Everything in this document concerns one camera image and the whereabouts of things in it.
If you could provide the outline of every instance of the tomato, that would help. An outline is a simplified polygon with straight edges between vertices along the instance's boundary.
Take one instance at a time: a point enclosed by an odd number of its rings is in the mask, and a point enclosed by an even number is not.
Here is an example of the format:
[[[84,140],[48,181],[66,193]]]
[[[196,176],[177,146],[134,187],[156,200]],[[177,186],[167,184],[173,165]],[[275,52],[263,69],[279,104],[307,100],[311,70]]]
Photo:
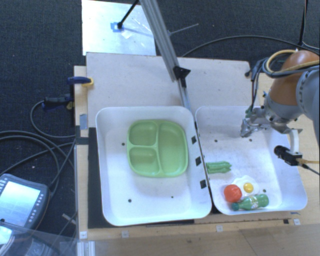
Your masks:
[[[225,200],[230,203],[235,203],[242,197],[241,189],[234,184],[228,185],[224,189]]]

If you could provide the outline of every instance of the green bottle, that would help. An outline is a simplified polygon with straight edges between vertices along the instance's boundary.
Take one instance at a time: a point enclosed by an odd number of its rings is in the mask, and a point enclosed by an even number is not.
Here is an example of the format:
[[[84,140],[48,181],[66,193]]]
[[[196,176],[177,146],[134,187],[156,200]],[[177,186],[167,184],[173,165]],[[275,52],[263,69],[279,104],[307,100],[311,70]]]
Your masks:
[[[268,196],[266,194],[258,194],[247,196],[241,202],[234,202],[231,208],[234,211],[238,211],[239,209],[254,210],[259,207],[266,207],[268,204]]]

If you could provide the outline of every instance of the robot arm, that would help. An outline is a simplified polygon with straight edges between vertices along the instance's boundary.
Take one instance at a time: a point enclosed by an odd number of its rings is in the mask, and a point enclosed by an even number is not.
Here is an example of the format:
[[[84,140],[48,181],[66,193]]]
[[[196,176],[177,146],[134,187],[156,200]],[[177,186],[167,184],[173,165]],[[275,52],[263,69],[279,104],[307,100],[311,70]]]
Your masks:
[[[300,154],[298,133],[302,130],[291,129],[287,124],[300,115],[305,114],[313,121],[319,146],[319,56],[306,50],[285,50],[279,53],[292,54],[280,71],[270,70],[268,64],[277,53],[263,63],[262,69],[266,74],[276,74],[276,78],[265,95],[264,104],[253,108],[249,116],[243,119],[241,136],[248,137],[252,132],[271,127],[290,135],[291,148],[288,152],[297,157]]]

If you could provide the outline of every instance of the device screen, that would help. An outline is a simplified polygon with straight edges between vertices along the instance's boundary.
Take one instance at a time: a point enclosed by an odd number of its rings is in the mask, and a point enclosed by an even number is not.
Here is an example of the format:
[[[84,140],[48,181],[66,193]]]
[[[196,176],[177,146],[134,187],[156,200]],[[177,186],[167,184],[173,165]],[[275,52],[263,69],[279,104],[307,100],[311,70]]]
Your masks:
[[[0,196],[0,219],[24,227],[40,190],[9,181]]]

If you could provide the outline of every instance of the wooden table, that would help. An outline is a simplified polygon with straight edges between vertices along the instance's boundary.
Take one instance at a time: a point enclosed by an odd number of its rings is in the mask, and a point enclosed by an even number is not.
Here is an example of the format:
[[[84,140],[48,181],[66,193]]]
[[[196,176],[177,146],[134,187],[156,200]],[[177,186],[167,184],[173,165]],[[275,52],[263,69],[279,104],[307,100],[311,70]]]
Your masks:
[[[112,54],[103,55],[97,53],[96,61],[111,58]],[[244,76],[249,70],[248,63],[187,58],[180,58],[179,62],[184,68],[192,66],[192,71],[187,77],[187,86],[193,114],[202,105],[250,104],[251,82]],[[144,68],[141,65],[140,69],[143,77],[148,67]],[[156,73],[156,79],[171,82],[164,64],[163,66],[160,64],[159,70],[152,72]],[[212,73],[214,79],[211,76],[207,77],[208,73]],[[76,66],[74,75],[87,76],[87,67]],[[117,78],[116,74],[110,77],[110,86],[116,88],[115,83],[118,80],[119,76]],[[272,79],[264,74],[260,75],[258,91],[260,102],[262,102],[262,91],[267,92],[271,84]],[[95,90],[95,86],[96,84],[93,88],[87,88],[80,84],[75,85],[76,126],[80,125],[80,115],[88,114],[88,104],[90,104],[88,90]],[[208,93],[208,88],[212,90],[212,97]],[[174,89],[173,95],[173,100],[176,101],[175,97],[179,96],[178,88]],[[90,118],[88,116],[89,127],[94,125]],[[319,159],[319,147],[312,122],[302,116],[292,126],[303,129],[299,136],[303,157],[308,160]],[[80,130],[80,135],[88,137],[88,130]],[[310,164],[310,167],[319,171],[319,165]],[[299,172],[308,197],[307,206],[301,211],[235,216],[210,214],[188,225],[139,225],[88,229],[88,145],[78,144],[76,146],[78,235],[84,241],[95,241],[96,255],[316,255],[320,249],[319,177],[302,168],[299,168]]]

